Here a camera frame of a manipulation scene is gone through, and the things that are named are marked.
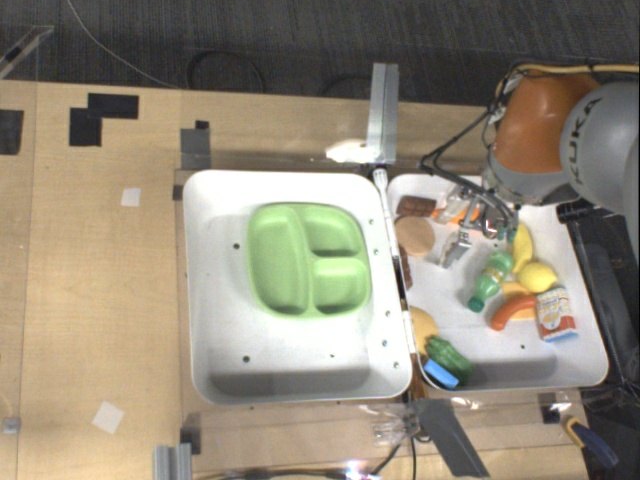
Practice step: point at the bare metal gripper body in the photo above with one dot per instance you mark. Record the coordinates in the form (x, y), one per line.
(482, 213)

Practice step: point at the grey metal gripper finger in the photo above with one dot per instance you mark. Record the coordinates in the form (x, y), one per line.
(462, 250)
(448, 255)

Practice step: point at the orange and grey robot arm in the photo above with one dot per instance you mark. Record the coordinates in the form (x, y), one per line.
(540, 123)

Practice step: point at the clear packet with orange contents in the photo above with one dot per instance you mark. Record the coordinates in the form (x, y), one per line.
(450, 210)

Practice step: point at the white plastic tray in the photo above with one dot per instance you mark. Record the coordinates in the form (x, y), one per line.
(450, 293)
(300, 358)

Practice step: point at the tan round biscuit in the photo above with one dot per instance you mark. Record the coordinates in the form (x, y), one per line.
(415, 235)

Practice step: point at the green plastic bottle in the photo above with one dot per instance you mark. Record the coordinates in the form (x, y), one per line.
(487, 285)

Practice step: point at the dark brown chocolate bar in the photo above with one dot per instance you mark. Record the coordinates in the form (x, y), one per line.
(405, 268)

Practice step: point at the yellow banana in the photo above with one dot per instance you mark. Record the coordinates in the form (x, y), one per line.
(523, 248)

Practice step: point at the brown chocolate wafer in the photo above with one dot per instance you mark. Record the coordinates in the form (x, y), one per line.
(415, 206)

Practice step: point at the small yellow wedge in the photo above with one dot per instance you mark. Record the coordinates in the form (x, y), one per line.
(512, 288)

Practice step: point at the orange sausage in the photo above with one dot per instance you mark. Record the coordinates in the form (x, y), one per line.
(510, 310)

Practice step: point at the yellow lemon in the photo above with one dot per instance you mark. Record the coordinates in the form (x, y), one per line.
(537, 277)

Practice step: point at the green ribbed vegetable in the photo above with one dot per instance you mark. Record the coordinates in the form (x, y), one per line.
(450, 358)

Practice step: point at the white and red carton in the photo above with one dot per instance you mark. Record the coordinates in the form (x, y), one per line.
(555, 315)

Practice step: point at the blue cube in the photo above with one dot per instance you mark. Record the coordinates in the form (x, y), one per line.
(441, 374)

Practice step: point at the green divided plate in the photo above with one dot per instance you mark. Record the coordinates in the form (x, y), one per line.
(277, 263)

